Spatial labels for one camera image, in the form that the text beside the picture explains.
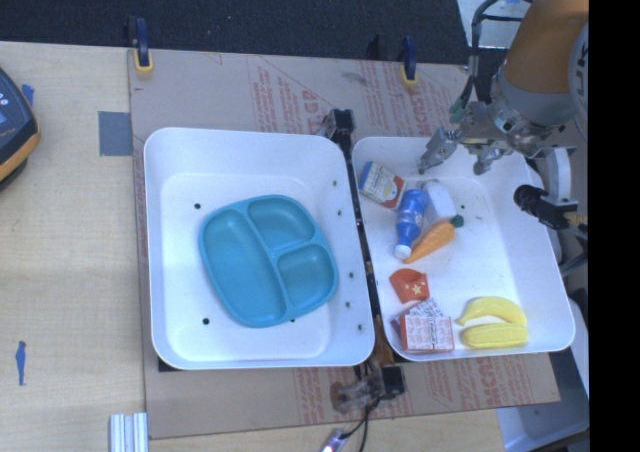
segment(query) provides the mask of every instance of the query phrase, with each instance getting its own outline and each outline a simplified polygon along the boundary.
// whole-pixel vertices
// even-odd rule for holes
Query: toy carrot
[[[455,227],[449,221],[437,222],[420,237],[411,250],[411,255],[404,262],[407,264],[415,262],[419,258],[433,253],[435,250],[449,244],[455,235]]]

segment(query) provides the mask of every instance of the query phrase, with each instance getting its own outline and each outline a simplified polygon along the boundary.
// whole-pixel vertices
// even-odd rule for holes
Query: white tray
[[[183,369],[350,366],[374,343],[364,262],[344,156],[320,136],[166,128],[144,148],[151,331],[163,361]],[[268,328],[234,321],[198,251],[207,215],[267,194],[300,202],[338,268],[320,308]]]
[[[420,175],[418,160],[426,144],[426,138],[368,137],[360,140],[353,150],[357,177],[368,161],[374,161],[412,186],[438,178],[449,189],[458,213],[464,217],[464,226],[456,229],[453,242],[423,259],[404,264],[393,256],[395,211],[359,195],[384,330],[390,345],[400,356],[412,361],[539,353],[568,347],[573,341],[575,325],[549,233],[513,201],[518,186],[540,186],[534,182],[534,174],[524,158],[518,154],[504,157],[494,162],[487,173],[476,176],[473,174],[476,157],[460,146],[443,164]],[[474,297],[495,295],[515,301],[528,318],[528,343],[504,349],[472,349],[460,340],[464,328],[453,322],[454,351],[405,353],[400,337],[390,324],[399,313],[415,304],[402,304],[389,282],[391,274],[402,267],[427,273],[431,296],[452,321]],[[495,320],[483,317],[473,324]]]

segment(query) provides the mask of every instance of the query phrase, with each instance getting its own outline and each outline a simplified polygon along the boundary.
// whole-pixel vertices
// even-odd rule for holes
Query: cardboard sheet
[[[400,64],[386,61],[180,51],[154,51],[153,59],[153,71],[140,75],[133,52],[128,57],[150,437],[359,420],[358,411],[335,411],[329,396],[333,384],[356,381],[352,368],[175,371],[159,362],[150,332],[144,143],[168,126],[314,134],[334,108],[353,111],[354,144],[373,135],[430,136],[448,122],[466,73],[418,65],[418,83],[408,89]],[[559,400],[547,354],[400,365],[407,391],[371,418]]]

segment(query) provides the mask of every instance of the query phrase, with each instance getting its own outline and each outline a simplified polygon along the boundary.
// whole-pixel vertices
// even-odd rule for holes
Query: blue plate
[[[338,284],[322,231],[288,196],[259,196],[216,210],[202,224],[198,245],[220,301],[245,326],[275,326],[309,313]]]

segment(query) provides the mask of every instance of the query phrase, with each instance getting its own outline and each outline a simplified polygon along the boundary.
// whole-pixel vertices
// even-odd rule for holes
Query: table surface
[[[0,193],[0,450],[106,451],[109,416],[145,411],[132,158],[99,151],[99,112],[129,112],[127,49],[7,42],[0,67],[34,89],[43,131]],[[149,450],[313,451],[333,428],[153,440]],[[503,445],[495,411],[483,410],[375,420],[365,450]]]

